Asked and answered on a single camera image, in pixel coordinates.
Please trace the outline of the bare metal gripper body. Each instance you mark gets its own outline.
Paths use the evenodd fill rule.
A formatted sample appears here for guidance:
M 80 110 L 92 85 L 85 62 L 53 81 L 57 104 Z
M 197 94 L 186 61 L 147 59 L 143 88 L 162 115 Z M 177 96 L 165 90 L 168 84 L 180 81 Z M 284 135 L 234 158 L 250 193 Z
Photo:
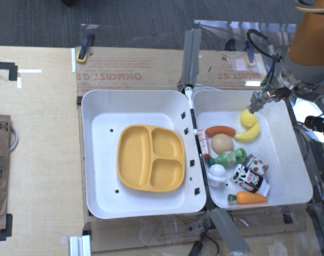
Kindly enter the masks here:
M 267 96 L 274 100 L 286 99 L 290 95 L 315 102 L 324 97 L 324 78 L 308 83 L 289 72 L 279 72 L 267 89 Z

